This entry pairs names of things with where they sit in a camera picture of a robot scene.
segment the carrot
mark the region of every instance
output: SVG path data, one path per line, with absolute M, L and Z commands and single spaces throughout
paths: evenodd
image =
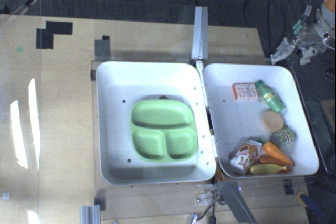
M 277 164 L 279 166 L 285 166 L 285 165 L 287 166 L 288 165 L 287 163 L 282 162 L 281 160 L 276 159 L 276 158 L 274 158 L 270 155 L 267 155 L 267 154 L 265 154 L 265 155 L 263 155 L 259 158 L 259 163 L 261 163 L 261 164 L 273 163 L 273 164 Z
M 267 142 L 263 147 L 264 151 L 275 159 L 278 159 L 288 165 L 294 166 L 294 163 L 283 153 L 275 144 Z

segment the round wooden lid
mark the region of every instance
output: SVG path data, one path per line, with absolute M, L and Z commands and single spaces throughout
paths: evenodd
M 272 133 L 280 131 L 284 128 L 284 119 L 274 111 L 266 111 L 262 117 L 263 126 Z

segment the table surface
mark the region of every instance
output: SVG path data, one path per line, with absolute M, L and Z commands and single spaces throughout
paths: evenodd
M 36 49 L 36 29 L 44 29 L 47 20 L 73 22 L 73 33 L 54 35 L 53 49 Z M 210 58 L 222 62 L 262 62 L 263 52 L 256 29 L 210 26 L 208 31 Z M 95 60 L 95 39 L 102 39 L 103 35 L 110 36 L 113 60 L 187 61 L 191 54 L 193 26 L 22 16 L 2 33 L 0 187 L 3 193 L 10 192 L 10 199 L 0 201 L 1 223 L 37 223 L 37 219 L 40 223 L 79 223 L 80 207 L 92 206 L 101 187 L 107 191 L 113 189 L 98 178 L 95 158 L 90 72 Z M 32 130 L 32 106 L 29 107 L 28 86 L 33 78 L 39 137 Z M 20 143 L 13 143 L 16 105 L 22 132 L 21 147 Z M 22 146 L 26 161 L 17 153 Z M 285 195 L 283 185 L 241 184 L 242 195 L 258 222 L 308 223 L 305 209 L 295 195 Z M 302 178 L 293 182 L 293 187 L 295 192 L 307 191 Z M 121 205 L 133 198 L 120 192 L 119 197 L 114 197 L 115 208 L 102 212 L 102 223 L 111 223 L 114 217 L 121 216 L 119 224 L 185 224 L 188 213 L 204 211 L 205 207 L 196 206 L 195 194 L 188 191 L 190 186 L 180 184 L 174 193 L 174 199 L 180 201 L 179 211 L 163 216 L 176 208 L 174 202 L 168 200 L 172 196 L 166 193 L 169 188 L 162 186 L 161 194 L 155 194 L 154 201 L 161 207 L 155 213 L 149 208 L 153 203 L 150 195 L 138 195 L 137 205 L 122 208 Z M 227 205 L 217 206 L 216 216 L 217 223 L 236 223 Z

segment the can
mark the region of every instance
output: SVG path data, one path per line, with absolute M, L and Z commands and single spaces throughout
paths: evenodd
M 288 127 L 282 128 L 280 131 L 274 133 L 270 137 L 270 141 L 281 148 L 292 142 L 295 139 L 295 133 Z

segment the plastic bottle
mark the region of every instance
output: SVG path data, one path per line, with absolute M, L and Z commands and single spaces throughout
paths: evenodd
M 256 82 L 256 86 L 260 90 L 262 98 L 274 112 L 279 113 L 285 108 L 285 105 L 279 100 L 279 98 L 270 88 L 264 85 L 262 80 L 258 80 Z

